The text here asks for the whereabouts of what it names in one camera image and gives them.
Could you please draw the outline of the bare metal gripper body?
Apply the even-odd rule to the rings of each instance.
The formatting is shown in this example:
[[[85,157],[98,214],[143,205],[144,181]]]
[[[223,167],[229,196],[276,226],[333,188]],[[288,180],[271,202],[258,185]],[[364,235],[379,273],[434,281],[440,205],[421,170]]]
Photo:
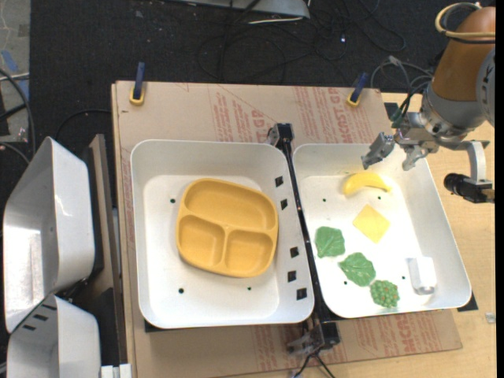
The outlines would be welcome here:
[[[400,146],[418,146],[436,152],[438,146],[454,149],[469,134],[469,129],[455,126],[438,113],[427,111],[408,112],[394,134]]]

